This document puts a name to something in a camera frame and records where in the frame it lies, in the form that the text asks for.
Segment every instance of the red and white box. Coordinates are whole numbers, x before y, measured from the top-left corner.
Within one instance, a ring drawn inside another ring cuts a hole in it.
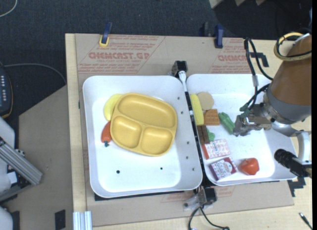
[[[230,155],[229,146],[225,139],[217,139],[202,145],[206,160]]]
[[[216,180],[228,177],[238,171],[231,157],[211,163],[209,168]]]

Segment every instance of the wooden table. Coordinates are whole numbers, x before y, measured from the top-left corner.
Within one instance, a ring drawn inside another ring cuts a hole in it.
[[[68,82],[68,105],[69,105],[69,125],[70,125],[70,147],[71,147],[71,168],[72,168],[72,189],[73,189],[73,210],[74,212],[87,211],[83,149],[81,136],[81,119],[78,109],[79,88],[76,63],[76,42],[75,34],[65,35],[66,62],[67,62],[67,82]],[[258,52],[263,52],[270,63],[267,72],[275,74],[280,61],[273,54],[275,41],[254,40]],[[294,126],[296,129],[311,130],[311,118],[304,123]],[[230,226],[230,229],[309,229],[300,218],[302,212],[309,222],[313,223],[313,202],[312,202],[312,180],[306,178],[306,186],[303,189],[296,189],[294,206],[260,209],[254,211],[243,211],[234,213],[222,213],[210,215],[210,220],[220,226]],[[176,218],[170,220],[147,221],[132,224],[122,224],[114,226],[95,227],[98,230],[145,230],[145,229],[187,229],[188,218]],[[203,216],[197,216],[192,220],[192,227],[197,229],[215,229],[209,225]]]

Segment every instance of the cardboard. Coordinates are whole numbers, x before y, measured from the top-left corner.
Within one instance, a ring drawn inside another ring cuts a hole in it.
[[[75,34],[87,210],[93,226],[187,217],[184,201],[193,191],[96,201],[89,182],[86,121],[82,85],[93,75],[168,75],[176,60],[187,62],[187,75],[250,73],[243,39],[224,38],[223,48],[212,37],[110,35],[99,46],[98,34]],[[293,205],[287,181],[216,186],[218,201],[207,214]]]

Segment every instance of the black floor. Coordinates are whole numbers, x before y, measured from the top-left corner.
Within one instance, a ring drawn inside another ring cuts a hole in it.
[[[0,16],[14,0],[0,0]],[[208,22],[224,27],[225,37],[275,40],[290,32],[312,29],[312,0],[247,0],[237,7],[224,0],[211,9],[208,0],[18,0],[0,17],[0,62],[3,65],[39,63],[66,76],[65,33],[102,33],[112,21],[112,33],[199,36]],[[64,85],[51,69],[14,66],[5,69],[14,94],[16,118]]]

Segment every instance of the white tray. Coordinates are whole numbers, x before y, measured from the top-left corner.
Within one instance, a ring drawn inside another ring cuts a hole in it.
[[[113,94],[140,93],[164,100],[177,113],[171,149],[159,157],[101,142],[106,101]],[[172,76],[92,76],[83,85],[90,183],[105,198],[193,190],[203,174],[181,82]]]
[[[262,75],[258,75],[259,89],[270,81]],[[218,113],[225,112],[233,122],[237,115],[241,114],[240,107],[243,106],[254,95],[252,76],[250,74],[194,74],[187,79],[187,89],[189,94],[198,94],[200,92],[209,92],[214,99],[213,108]],[[259,94],[257,103],[263,101],[263,95]],[[260,170],[256,175],[245,175],[237,172],[226,178],[215,180],[208,165],[223,158],[205,159],[203,154],[204,166],[208,179],[220,186],[243,184],[250,182],[276,181],[282,179],[293,179],[289,169],[283,167],[274,159],[274,153],[277,149],[284,149],[296,155],[294,146],[289,137],[286,137],[273,129],[271,130],[253,130],[247,136],[230,135],[226,129],[220,126],[207,126],[215,134],[215,139],[226,139],[230,156],[233,158],[236,166],[245,158],[257,158]]]

